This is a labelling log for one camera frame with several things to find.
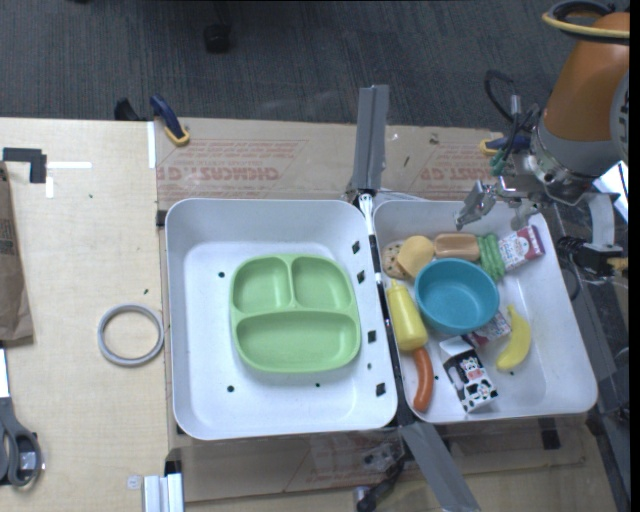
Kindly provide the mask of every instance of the tape roll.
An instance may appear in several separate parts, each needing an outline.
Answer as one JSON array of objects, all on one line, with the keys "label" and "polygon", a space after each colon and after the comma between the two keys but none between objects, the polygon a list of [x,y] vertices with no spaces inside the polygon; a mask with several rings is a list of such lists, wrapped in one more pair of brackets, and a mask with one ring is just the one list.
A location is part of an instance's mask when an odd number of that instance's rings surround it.
[{"label": "tape roll", "polygon": [[[113,319],[116,315],[120,313],[141,313],[149,318],[155,325],[156,330],[158,331],[158,340],[153,348],[147,352],[145,355],[141,357],[122,357],[116,353],[114,353],[109,347],[107,347],[104,341],[104,331],[107,327],[109,321]],[[100,319],[100,323],[98,324],[98,347],[100,348],[100,352],[102,355],[110,362],[117,364],[119,366],[140,366],[145,364],[155,356],[158,355],[160,350],[162,349],[162,345],[164,343],[164,327],[162,324],[162,318],[158,313],[153,311],[149,306],[144,304],[138,304],[135,302],[128,302],[124,304],[119,304],[117,306],[109,309],[102,318]]]}]

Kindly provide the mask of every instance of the yellow bottle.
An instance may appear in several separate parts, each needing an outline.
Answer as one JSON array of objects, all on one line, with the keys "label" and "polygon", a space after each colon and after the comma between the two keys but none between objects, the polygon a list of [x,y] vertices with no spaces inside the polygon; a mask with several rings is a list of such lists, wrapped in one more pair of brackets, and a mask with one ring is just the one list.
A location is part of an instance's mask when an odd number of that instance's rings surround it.
[{"label": "yellow bottle", "polygon": [[391,287],[387,290],[387,300],[398,348],[403,352],[410,352],[422,347],[429,337],[407,287],[392,279]]}]

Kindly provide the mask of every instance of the blue bowl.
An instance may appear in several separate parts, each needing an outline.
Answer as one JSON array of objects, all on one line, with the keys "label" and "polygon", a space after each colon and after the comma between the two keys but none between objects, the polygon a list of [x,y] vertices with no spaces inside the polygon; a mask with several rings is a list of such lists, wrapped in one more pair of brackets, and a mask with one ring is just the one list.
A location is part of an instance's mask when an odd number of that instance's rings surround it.
[{"label": "blue bowl", "polygon": [[415,297],[425,323],[445,334],[466,334],[487,324],[500,295],[489,274],[475,263],[443,258],[416,276]]}]

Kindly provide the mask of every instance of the banana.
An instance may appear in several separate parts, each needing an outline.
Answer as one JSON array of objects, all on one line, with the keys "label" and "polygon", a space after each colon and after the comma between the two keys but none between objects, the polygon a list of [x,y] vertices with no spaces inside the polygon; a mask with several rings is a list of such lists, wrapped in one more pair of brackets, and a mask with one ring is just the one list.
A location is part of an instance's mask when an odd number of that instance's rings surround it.
[{"label": "banana", "polygon": [[513,304],[507,306],[511,316],[511,338],[505,349],[496,358],[498,370],[510,370],[524,361],[531,348],[531,326],[520,316]]}]

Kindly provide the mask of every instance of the wooden table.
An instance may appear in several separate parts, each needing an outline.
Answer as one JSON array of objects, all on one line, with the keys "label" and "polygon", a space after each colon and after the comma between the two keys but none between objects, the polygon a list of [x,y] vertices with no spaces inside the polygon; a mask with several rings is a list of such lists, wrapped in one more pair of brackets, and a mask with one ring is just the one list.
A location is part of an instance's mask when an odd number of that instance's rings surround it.
[{"label": "wooden table", "polygon": [[[0,487],[0,510],[139,511],[140,484],[162,475],[168,452],[163,355],[137,368],[99,352],[102,315],[123,302],[162,309],[156,176],[148,124],[0,119],[4,147],[42,149],[53,197],[29,183],[26,163],[8,162],[16,225],[34,318],[33,340],[6,350],[16,415],[37,432],[46,470],[28,492]],[[125,314],[107,330],[130,356],[155,342],[153,327]],[[595,440],[578,431],[582,463],[467,482],[483,510],[615,510]],[[403,483],[398,499],[438,509],[424,482]],[[351,490],[193,503],[187,510],[352,510]]]}]

